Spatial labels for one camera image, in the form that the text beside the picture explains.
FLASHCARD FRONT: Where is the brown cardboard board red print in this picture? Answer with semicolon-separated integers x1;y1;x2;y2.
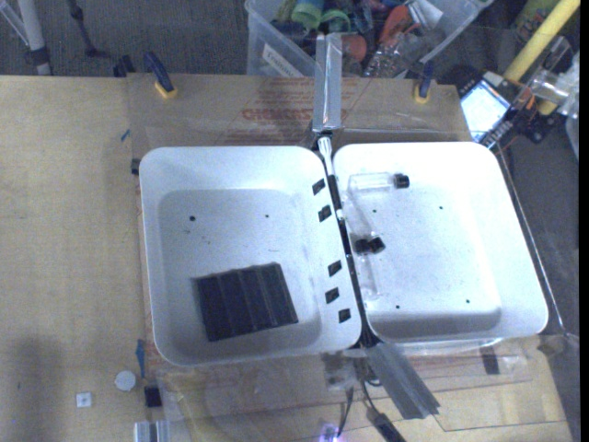
125;72;572;436

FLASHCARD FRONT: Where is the black ribbed flat pad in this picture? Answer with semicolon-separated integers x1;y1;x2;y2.
191;261;300;343

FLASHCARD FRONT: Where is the clear plastic storage bin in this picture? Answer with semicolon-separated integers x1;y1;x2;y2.
244;0;482;79

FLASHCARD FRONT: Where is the thin black and white rod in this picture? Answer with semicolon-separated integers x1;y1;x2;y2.
316;135;375;347

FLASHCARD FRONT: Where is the clear plastic bottle black cap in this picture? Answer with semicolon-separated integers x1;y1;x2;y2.
341;195;373;255
359;236;387;302
347;171;411;193

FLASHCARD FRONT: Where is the small white round disc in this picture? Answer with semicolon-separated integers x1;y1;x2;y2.
114;369;138;391

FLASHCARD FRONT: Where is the white plastic tray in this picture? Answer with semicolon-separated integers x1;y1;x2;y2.
137;145;363;368
330;141;550;345

